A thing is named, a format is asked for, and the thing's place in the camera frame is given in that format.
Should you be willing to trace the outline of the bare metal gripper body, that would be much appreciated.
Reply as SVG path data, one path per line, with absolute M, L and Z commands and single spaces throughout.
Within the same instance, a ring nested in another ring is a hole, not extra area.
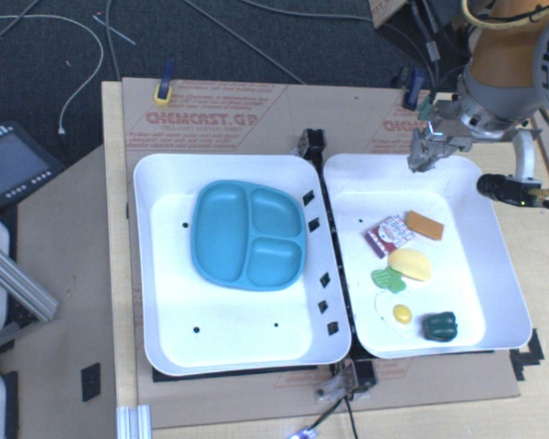
M 524 124 L 520 118 L 500 117 L 474 101 L 435 101 L 422 111 L 425 126 L 416 131 L 418 155 L 467 152 L 475 143 L 509 141 Z

